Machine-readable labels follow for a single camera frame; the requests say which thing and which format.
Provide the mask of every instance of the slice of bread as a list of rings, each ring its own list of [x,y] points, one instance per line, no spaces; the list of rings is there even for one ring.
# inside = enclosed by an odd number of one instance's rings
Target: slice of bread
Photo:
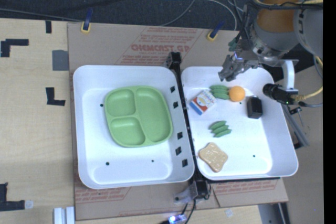
[[[205,148],[201,149],[198,156],[216,173],[222,170],[228,159],[227,154],[213,142],[208,143]]]

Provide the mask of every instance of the cardboard box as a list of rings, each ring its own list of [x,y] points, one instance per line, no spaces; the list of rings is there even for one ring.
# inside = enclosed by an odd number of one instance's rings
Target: cardboard box
[[[180,212],[174,195],[188,182],[113,189],[89,189],[78,177],[76,121],[72,76],[83,65],[165,66],[170,51],[179,51],[181,69],[189,66],[221,66],[228,54],[228,42],[235,31],[219,31],[215,41],[206,39],[207,29],[92,24],[89,33],[81,23],[68,23],[69,73],[76,219],[98,219],[163,212]],[[247,180],[211,184],[208,200],[196,210],[235,207],[288,200],[282,179]]]

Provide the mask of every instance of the orange fruit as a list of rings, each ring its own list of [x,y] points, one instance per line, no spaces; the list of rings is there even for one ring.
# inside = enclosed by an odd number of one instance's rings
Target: orange fruit
[[[233,86],[229,89],[229,96],[231,101],[239,102],[245,98],[245,90],[241,86]]]

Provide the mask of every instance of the white tray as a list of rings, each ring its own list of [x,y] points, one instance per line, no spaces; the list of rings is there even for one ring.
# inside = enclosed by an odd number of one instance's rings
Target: white tray
[[[161,144],[122,147],[109,133],[101,104],[111,90],[141,85],[155,87],[165,97],[173,134]],[[117,188],[184,182],[192,177],[195,166],[179,89],[171,70],[147,66],[82,66],[74,73],[73,88],[78,170],[86,186]]]
[[[263,94],[263,86],[274,83],[265,69],[249,69],[236,80],[220,82],[221,67],[188,67],[181,75],[187,102],[187,112],[195,154],[209,142],[216,143],[228,155],[223,169],[216,173],[197,156],[199,171],[211,180],[284,177],[298,169],[298,160],[280,103]],[[204,114],[198,115],[189,105],[190,100],[211,85],[228,87],[239,85],[245,89],[242,102],[218,99]],[[247,116],[248,97],[261,99],[263,116]],[[215,121],[226,120],[232,132],[213,137],[208,127]]]

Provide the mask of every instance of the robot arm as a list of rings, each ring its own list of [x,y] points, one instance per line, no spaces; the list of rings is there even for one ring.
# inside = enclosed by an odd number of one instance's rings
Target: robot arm
[[[323,54],[323,0],[252,0],[260,11],[248,28],[247,39],[237,38],[229,44],[229,51],[218,73],[221,81],[232,81],[249,68],[265,64],[282,67],[284,85],[266,85],[264,93],[284,104],[293,104],[294,68],[298,60],[282,57],[300,43],[310,53],[322,58]],[[243,18],[248,18],[248,6]]]

